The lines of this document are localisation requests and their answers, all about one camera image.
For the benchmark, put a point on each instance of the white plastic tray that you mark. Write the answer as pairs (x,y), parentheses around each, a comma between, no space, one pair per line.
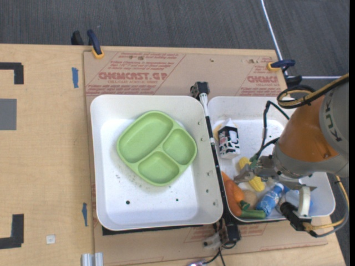
(249,109)
(155,204)

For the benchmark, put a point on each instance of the green divided plate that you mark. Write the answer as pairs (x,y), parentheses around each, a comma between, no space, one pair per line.
(147,137)

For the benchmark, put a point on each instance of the black cylinder on white bracket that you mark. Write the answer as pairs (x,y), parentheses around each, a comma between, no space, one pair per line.
(294,215)

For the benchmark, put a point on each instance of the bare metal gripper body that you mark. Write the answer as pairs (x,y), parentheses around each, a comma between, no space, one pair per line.
(265,166)

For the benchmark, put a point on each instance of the orange carrot with green stem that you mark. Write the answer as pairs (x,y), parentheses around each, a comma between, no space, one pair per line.
(235,191)
(231,204)

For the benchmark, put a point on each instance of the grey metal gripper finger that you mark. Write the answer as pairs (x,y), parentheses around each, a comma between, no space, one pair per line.
(247,170)
(242,177)

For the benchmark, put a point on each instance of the yellow corn cob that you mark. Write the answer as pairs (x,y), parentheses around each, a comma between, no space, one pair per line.
(257,183)

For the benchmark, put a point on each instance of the white cow-print milk carton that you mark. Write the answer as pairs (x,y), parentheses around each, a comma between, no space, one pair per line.
(228,141)

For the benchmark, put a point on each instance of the beige toy potato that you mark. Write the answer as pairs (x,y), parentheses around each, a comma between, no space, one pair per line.
(251,199)

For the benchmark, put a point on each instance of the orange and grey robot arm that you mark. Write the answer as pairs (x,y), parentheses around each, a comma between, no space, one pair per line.
(305,137)

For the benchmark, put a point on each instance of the brown cardboard board red print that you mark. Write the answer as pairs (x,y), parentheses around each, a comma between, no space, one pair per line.
(166,71)

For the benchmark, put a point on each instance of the yellow toy food piece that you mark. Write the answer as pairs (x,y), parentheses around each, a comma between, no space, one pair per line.
(216,130)

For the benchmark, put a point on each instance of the blue and white bottle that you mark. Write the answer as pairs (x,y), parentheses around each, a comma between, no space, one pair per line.
(269,199)

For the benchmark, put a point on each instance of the thin black and white rod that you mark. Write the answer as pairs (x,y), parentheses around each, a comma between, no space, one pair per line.
(212,140)

